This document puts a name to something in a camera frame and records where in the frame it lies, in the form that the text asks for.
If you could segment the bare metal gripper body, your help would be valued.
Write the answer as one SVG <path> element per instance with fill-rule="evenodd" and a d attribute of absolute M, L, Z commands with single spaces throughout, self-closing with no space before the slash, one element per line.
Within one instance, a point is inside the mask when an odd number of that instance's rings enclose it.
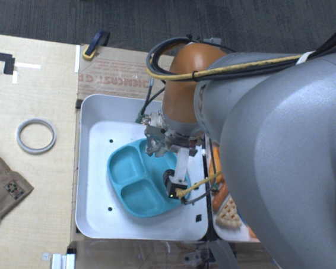
<path fill-rule="evenodd" d="M 145 152 L 152 156 L 162 157 L 166 152 L 177 153 L 180 148 L 188 148 L 189 155 L 195 156 L 197 147 L 205 140 L 204 133 L 197 123 L 179 122 L 170 119 L 163 112 L 152 112 L 144 115 L 145 136 L 147 138 Z"/>

